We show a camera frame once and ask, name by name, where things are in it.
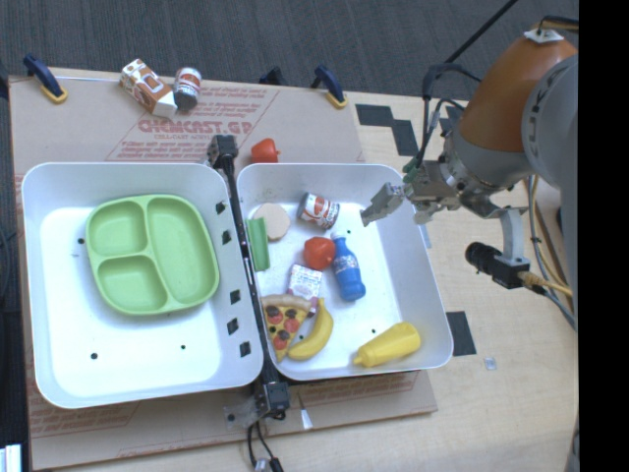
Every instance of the blue bottle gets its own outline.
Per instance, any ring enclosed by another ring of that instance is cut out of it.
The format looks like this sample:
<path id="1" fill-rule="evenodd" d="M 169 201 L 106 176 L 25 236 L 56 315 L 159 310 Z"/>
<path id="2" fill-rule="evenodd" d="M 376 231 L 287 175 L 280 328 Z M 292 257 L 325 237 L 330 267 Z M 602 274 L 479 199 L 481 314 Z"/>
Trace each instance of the blue bottle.
<path id="1" fill-rule="evenodd" d="M 361 279 L 361 269 L 354 253 L 347 248 L 345 235 L 341 232 L 330 236 L 336 245 L 336 255 L 332 261 L 332 269 L 341 287 L 341 297 L 346 301 L 356 301 L 364 297 L 367 289 Z"/>

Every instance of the toy banana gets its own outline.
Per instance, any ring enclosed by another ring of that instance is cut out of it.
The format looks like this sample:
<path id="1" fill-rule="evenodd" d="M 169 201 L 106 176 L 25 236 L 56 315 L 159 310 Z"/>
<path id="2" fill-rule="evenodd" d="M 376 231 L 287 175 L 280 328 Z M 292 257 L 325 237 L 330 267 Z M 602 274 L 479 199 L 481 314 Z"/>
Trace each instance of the toy banana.
<path id="1" fill-rule="evenodd" d="M 318 310 L 312 332 L 305 339 L 291 346 L 288 350 L 288 356 L 294 360 L 308 360 L 316 355 L 327 344 L 332 328 L 334 327 L 334 319 L 327 311 L 323 304 L 323 298 L 318 299 Z"/>

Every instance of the table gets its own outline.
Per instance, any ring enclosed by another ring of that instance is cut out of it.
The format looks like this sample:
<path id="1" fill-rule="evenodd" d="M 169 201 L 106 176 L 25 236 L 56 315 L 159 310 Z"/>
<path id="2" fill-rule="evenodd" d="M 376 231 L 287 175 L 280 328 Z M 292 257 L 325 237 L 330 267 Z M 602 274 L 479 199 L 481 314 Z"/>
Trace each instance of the table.
<path id="1" fill-rule="evenodd" d="M 53 72 L 61 79 L 112 80 L 117 76 L 61 69 Z M 209 87 L 229 86 L 229 83 L 204 82 Z M 266 89 L 276 89 L 258 85 L 250 88 L 261 89 L 262 95 Z M 281 89 L 296 97 L 300 92 L 310 91 Z M 357 160 L 387 164 L 401 171 L 410 157 L 398 154 L 392 127 L 361 124 L 356 105 L 390 107 L 394 121 L 404 123 L 401 125 L 406 130 L 410 126 L 418 136 L 422 128 L 422 100 L 412 96 L 346 94 L 350 102 L 344 110 L 352 112 L 362 150 Z M 15 103 L 12 97 L 12 113 Z M 62 110 L 60 106 L 55 112 L 56 120 L 50 124 L 63 127 Z M 299 119 L 300 113 L 287 116 Z M 105 127 L 115 124 L 111 120 L 111 114 L 109 117 L 103 114 L 99 123 Z M 14 147 L 19 146 L 22 132 L 13 121 Z M 68 141 L 66 151 L 70 158 L 80 145 L 81 142 Z M 433 138 L 427 158 L 436 158 L 440 145 L 440 139 Z M 288 148 L 284 151 L 283 155 L 290 155 Z M 45 155 L 43 150 L 33 159 Z M 543 210 L 549 218 L 557 206 L 557 195 L 544 189 L 543 201 Z M 500 193 L 494 202 L 525 206 L 525 188 L 518 186 L 510 193 Z M 438 406 L 435 412 L 266 438 L 287 472 L 563 470 L 579 406 L 576 334 L 544 297 L 525 289 L 506 290 L 488 276 L 476 274 L 465 261 L 465 250 L 474 241 L 502 247 L 497 220 L 482 220 L 460 208 L 438 213 L 428 224 L 427 232 L 431 244 L 429 255 L 445 310 L 465 314 L 476 354 L 454 356 L 444 367 L 429 372 Z M 561 255 L 561 240 L 555 237 L 553 242 Z M 535 260 L 530 243 L 526 245 L 525 256 Z M 254 448 L 256 456 L 266 456 L 258 440 L 254 440 Z M 95 472 L 132 467 L 151 471 L 253 469 L 247 444 L 242 441 L 67 469 Z"/>

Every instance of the can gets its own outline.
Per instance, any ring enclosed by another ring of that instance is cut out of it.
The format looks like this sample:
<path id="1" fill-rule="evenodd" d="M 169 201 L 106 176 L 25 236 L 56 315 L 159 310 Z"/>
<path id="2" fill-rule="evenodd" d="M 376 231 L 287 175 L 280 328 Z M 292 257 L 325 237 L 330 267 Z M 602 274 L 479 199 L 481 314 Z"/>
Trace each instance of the can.
<path id="1" fill-rule="evenodd" d="M 173 92 L 175 103 L 180 110 L 192 110 L 199 102 L 200 72 L 191 67 L 180 68 L 175 75 Z"/>
<path id="2" fill-rule="evenodd" d="M 297 216 L 308 222 L 314 222 L 323 229 L 329 229 L 336 222 L 340 204 L 322 196 L 305 193 L 297 208 Z"/>

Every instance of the toy pizza slice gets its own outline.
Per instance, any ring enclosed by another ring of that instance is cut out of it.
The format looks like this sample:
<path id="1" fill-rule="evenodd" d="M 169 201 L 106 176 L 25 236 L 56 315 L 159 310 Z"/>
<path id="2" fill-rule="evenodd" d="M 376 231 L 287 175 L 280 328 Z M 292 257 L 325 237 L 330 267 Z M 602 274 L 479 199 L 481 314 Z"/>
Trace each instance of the toy pizza slice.
<path id="1" fill-rule="evenodd" d="M 281 362 L 297 335 L 311 307 L 310 301 L 298 295 L 272 294 L 261 298 L 264 322 L 277 361 Z"/>

